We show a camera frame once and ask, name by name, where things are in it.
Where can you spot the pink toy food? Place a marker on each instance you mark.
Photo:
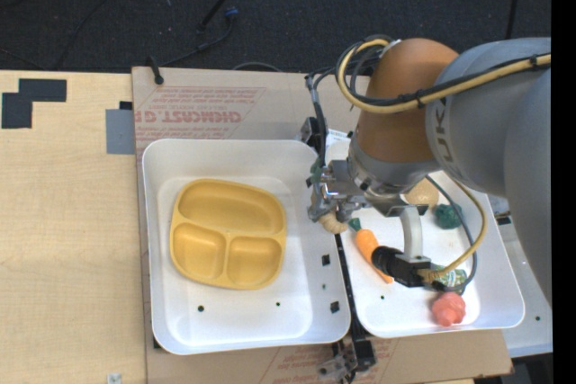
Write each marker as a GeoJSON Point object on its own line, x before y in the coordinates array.
{"type": "Point", "coordinates": [447, 309]}

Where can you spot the white plastic tray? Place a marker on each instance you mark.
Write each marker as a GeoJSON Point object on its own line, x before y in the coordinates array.
{"type": "Point", "coordinates": [405, 310]}
{"type": "Point", "coordinates": [243, 324]}

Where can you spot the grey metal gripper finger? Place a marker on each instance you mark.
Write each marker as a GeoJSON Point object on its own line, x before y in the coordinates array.
{"type": "Point", "coordinates": [348, 213]}
{"type": "Point", "coordinates": [316, 209]}

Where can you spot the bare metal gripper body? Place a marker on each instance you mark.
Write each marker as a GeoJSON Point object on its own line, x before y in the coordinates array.
{"type": "Point", "coordinates": [348, 189]}

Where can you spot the beige round biscuit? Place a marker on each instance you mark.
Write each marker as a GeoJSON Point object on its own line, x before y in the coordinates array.
{"type": "Point", "coordinates": [423, 195]}

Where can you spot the beige toy bread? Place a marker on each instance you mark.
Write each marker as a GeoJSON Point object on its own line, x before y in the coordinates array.
{"type": "Point", "coordinates": [334, 225]}

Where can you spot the orange carrot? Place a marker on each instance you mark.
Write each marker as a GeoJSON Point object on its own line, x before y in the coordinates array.
{"type": "Point", "coordinates": [366, 243]}

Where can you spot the black cylinder on white bracket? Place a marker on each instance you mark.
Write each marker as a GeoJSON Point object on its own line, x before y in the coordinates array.
{"type": "Point", "coordinates": [405, 267]}

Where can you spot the green patterned packet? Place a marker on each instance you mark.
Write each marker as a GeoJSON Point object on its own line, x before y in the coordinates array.
{"type": "Point", "coordinates": [452, 279]}

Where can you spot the yellow divided plate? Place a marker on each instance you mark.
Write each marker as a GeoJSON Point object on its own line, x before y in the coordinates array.
{"type": "Point", "coordinates": [225, 234]}

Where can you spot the green broccoli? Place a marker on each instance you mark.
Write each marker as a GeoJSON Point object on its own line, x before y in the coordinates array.
{"type": "Point", "coordinates": [447, 217]}

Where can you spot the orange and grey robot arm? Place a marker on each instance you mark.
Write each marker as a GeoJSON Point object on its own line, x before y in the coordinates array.
{"type": "Point", "coordinates": [486, 126]}

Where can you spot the brown cardboard board red print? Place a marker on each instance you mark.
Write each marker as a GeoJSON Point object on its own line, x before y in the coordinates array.
{"type": "Point", "coordinates": [202, 112]}

